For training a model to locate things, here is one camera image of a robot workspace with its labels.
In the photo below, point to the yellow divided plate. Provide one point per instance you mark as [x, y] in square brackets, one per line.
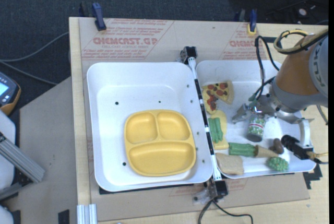
[159, 150]

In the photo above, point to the thin black and white rod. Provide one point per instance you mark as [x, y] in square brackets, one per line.
[206, 126]

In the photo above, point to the long green asparagus bundle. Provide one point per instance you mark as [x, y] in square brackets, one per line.
[241, 150]

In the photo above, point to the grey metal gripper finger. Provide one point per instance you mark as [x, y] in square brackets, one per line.
[241, 113]
[257, 110]

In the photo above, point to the pizza slice with dark topping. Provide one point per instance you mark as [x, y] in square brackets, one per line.
[212, 103]

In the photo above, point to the brown mushroom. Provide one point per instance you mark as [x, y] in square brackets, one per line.
[278, 146]

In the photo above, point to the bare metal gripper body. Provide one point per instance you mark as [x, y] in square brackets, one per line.
[267, 105]

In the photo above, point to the beige bread slice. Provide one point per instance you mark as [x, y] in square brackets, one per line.
[229, 164]

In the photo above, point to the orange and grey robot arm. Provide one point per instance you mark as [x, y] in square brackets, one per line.
[300, 76]

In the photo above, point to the green and white can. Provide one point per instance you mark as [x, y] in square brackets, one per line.
[256, 130]

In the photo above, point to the green grapes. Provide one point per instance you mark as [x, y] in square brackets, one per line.
[277, 164]

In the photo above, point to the brown cardboard board, red print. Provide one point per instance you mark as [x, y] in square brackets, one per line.
[146, 40]

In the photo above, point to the beige ice cream cone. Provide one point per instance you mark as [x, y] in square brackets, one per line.
[266, 152]

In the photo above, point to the white plastic tray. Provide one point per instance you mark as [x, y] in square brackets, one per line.
[109, 92]
[235, 71]

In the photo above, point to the short green asparagus bundle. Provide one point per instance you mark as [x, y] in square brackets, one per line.
[216, 129]

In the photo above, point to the yellow pizza slice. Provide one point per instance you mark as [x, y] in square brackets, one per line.
[220, 89]

